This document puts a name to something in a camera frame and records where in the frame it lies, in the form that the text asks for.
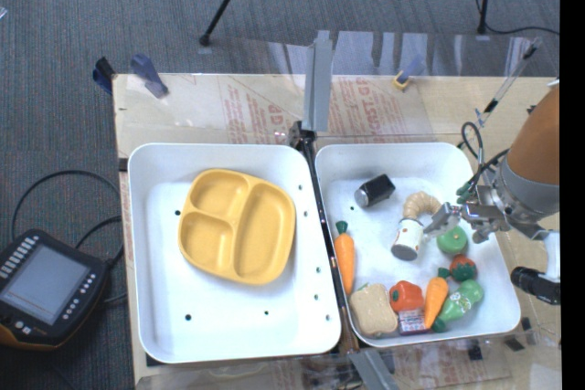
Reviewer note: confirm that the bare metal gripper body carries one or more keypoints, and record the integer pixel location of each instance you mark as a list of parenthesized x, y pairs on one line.
[(489, 207)]

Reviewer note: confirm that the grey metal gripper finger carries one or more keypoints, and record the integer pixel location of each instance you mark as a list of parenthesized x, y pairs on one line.
[(482, 233), (444, 217)]

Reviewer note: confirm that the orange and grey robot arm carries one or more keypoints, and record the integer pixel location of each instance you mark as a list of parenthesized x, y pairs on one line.
[(534, 144)]

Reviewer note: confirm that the green apple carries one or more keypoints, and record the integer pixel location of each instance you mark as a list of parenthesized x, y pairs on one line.
[(452, 242)]

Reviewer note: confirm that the tan croissant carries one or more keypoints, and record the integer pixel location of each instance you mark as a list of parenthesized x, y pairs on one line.
[(418, 202)]

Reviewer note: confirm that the red strawberry with green leaves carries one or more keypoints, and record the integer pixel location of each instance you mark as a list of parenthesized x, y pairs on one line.
[(464, 268)]

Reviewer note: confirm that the white can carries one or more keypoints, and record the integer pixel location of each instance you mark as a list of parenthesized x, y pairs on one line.
[(408, 237)]

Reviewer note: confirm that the black can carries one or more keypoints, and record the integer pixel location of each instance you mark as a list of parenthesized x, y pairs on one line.
[(377, 191)]

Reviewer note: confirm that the white plastic tray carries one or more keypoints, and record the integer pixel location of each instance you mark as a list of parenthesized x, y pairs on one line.
[(375, 237), (228, 324)]

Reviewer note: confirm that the green bottle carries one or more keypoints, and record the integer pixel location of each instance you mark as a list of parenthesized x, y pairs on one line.
[(459, 303)]

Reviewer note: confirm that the orange carrot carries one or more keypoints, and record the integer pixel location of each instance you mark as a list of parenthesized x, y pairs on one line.
[(435, 297), (345, 256)]

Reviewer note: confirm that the orange bell pepper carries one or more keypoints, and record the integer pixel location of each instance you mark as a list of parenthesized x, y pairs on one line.
[(406, 297)]

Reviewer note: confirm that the small pink carton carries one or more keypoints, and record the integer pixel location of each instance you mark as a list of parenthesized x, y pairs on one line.
[(412, 322)]

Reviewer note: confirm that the beige bread slice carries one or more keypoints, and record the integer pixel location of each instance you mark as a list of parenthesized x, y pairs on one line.
[(372, 310)]

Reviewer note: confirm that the yellow divided plate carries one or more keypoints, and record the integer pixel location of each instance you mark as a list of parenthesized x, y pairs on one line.
[(265, 233)]

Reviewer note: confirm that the brown cardboard board red print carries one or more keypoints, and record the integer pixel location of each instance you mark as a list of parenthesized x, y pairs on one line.
[(192, 105)]

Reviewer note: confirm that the black cylinder on white bracket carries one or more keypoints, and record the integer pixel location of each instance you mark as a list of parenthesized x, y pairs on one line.
[(537, 283)]

